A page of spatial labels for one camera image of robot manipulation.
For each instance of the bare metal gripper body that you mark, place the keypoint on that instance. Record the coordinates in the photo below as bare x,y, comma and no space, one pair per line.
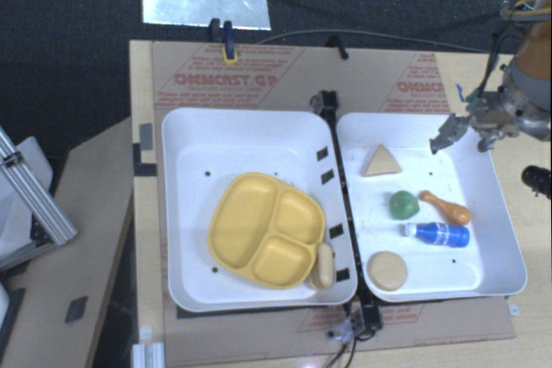
500,116

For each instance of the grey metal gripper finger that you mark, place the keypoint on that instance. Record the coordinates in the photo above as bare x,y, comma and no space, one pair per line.
484,143
450,131

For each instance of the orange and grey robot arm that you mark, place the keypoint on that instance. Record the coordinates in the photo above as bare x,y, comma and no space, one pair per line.
535,51

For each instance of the orange chicken drumstick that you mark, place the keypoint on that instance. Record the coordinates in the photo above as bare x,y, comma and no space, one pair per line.
450,211

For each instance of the beige triangular sandwich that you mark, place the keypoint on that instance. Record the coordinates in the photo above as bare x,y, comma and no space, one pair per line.
381,164

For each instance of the green round vegetable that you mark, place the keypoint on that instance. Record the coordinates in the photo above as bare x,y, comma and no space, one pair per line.
403,205

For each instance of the blue bottle with white cap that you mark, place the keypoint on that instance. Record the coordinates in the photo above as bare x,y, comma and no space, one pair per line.
442,234

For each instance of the thin black rod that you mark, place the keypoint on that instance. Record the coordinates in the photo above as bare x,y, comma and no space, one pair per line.
345,194

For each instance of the white plastic tray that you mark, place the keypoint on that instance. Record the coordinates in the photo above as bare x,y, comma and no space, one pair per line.
241,142
470,271

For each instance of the beige round biscuit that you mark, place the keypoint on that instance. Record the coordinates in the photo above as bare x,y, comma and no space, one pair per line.
387,270

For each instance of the beige bread roll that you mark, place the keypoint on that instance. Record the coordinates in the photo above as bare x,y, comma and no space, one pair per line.
325,267

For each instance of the brown cardboard board red print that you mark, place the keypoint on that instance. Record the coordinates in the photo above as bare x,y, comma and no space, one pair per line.
259,77

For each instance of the yellow divided plate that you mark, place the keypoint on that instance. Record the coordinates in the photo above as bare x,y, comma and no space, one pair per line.
254,224

